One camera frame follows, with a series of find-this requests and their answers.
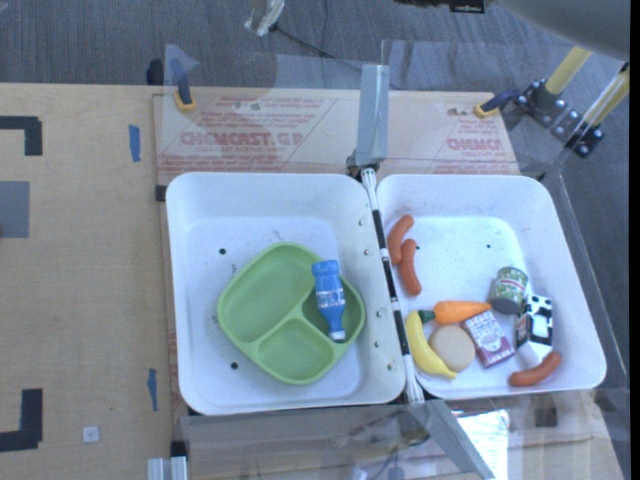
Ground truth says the brown cardboard board red print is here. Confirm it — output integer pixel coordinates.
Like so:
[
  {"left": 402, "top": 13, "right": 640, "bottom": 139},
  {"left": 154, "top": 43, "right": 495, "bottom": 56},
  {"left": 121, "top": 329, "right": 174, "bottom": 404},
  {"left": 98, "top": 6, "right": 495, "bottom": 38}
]
[{"left": 151, "top": 89, "right": 526, "bottom": 449}]

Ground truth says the white plastic tray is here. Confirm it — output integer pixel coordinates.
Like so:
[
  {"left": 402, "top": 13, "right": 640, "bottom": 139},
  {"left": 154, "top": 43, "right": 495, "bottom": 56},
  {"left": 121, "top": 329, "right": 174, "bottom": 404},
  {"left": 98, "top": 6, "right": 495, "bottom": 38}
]
[
  {"left": 164, "top": 170, "right": 407, "bottom": 417},
  {"left": 375, "top": 172, "right": 609, "bottom": 402}
]

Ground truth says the orange toy sausage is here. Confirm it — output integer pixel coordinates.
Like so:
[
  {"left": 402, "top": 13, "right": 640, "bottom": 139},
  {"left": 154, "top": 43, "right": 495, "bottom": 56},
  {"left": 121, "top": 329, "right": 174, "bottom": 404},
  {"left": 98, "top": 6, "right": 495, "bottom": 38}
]
[
  {"left": 508, "top": 351, "right": 563, "bottom": 388},
  {"left": 387, "top": 214, "right": 416, "bottom": 266},
  {"left": 399, "top": 238, "right": 423, "bottom": 298}
]

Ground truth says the thin black and white rod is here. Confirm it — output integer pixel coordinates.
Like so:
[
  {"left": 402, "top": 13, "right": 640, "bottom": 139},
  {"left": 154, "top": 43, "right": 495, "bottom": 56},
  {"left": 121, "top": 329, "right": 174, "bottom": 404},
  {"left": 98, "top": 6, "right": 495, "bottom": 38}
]
[{"left": 359, "top": 166, "right": 426, "bottom": 404}]

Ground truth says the blue plastic bottle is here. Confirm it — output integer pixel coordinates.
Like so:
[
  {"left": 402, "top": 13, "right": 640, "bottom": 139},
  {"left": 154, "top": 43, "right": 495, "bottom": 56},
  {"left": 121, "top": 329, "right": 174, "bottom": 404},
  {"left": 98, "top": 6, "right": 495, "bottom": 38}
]
[{"left": 310, "top": 259, "right": 348, "bottom": 344}]

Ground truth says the green divided plate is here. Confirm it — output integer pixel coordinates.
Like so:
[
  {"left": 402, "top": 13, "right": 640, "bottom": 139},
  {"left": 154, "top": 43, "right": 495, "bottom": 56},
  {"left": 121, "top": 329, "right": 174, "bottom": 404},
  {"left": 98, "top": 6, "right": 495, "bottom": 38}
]
[{"left": 216, "top": 241, "right": 367, "bottom": 386}]

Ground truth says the orange toy carrot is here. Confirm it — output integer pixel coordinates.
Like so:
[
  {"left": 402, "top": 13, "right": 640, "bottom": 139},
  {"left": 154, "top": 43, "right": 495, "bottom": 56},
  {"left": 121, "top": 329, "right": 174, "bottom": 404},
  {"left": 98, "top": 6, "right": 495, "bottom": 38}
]
[{"left": 417, "top": 300, "right": 494, "bottom": 327}]

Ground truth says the green labelled small can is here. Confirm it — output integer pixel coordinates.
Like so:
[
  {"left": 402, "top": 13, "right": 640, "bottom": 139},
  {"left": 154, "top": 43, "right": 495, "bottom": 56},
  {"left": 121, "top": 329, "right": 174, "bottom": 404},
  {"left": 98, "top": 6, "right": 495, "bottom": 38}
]
[{"left": 487, "top": 266, "right": 530, "bottom": 316}]

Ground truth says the yellow banana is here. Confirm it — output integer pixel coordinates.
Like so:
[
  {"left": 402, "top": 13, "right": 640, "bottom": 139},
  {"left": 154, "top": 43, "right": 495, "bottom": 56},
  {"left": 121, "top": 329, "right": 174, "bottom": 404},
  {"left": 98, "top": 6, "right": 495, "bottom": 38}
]
[{"left": 404, "top": 309, "right": 458, "bottom": 381}]

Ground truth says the beige round biscuit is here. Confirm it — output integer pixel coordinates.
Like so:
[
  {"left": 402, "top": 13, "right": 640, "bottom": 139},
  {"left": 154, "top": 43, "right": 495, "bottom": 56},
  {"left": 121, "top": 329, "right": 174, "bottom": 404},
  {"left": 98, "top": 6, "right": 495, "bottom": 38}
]
[{"left": 428, "top": 323, "right": 477, "bottom": 373}]

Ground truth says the red and white carton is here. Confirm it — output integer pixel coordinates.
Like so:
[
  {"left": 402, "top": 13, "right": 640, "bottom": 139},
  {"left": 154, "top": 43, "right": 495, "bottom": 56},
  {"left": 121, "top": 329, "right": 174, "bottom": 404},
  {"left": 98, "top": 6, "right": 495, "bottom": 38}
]
[{"left": 461, "top": 309, "right": 516, "bottom": 369}]

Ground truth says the black and white carton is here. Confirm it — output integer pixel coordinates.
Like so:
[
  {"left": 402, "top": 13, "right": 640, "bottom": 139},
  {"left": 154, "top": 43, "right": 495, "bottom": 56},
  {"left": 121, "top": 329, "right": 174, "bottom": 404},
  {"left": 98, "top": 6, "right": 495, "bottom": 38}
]
[{"left": 513, "top": 293, "right": 556, "bottom": 369}]

